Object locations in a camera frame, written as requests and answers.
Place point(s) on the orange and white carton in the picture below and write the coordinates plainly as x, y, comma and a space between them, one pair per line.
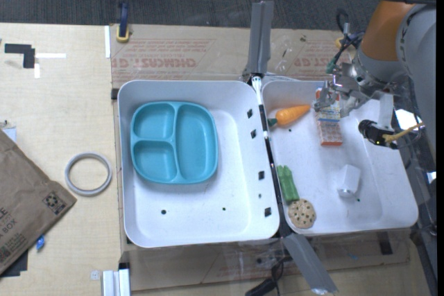
329, 131

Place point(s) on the white plastic tray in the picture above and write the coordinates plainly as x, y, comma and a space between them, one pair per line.
319, 176
208, 215

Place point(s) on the brown cardboard board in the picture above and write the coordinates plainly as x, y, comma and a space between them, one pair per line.
194, 55

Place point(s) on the blue divided plate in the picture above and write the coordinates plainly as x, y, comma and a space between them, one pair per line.
194, 145

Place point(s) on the black cylinder on white bracket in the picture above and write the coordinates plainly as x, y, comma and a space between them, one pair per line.
373, 132

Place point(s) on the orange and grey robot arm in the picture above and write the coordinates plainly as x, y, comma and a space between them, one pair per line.
385, 27

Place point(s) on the tan biscuit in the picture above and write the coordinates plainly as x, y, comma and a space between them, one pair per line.
301, 214

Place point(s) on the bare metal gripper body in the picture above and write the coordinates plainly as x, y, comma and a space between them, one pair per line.
352, 79

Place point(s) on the orange carrot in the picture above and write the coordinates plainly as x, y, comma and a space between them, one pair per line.
291, 115

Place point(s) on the small white cup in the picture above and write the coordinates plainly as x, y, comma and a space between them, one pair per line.
348, 180

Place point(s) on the brown paper envelope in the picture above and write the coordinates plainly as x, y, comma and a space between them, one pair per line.
24, 197

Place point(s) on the green toy vegetable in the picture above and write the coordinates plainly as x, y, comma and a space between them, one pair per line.
288, 183

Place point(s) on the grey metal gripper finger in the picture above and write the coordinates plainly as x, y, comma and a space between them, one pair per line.
349, 104
326, 98

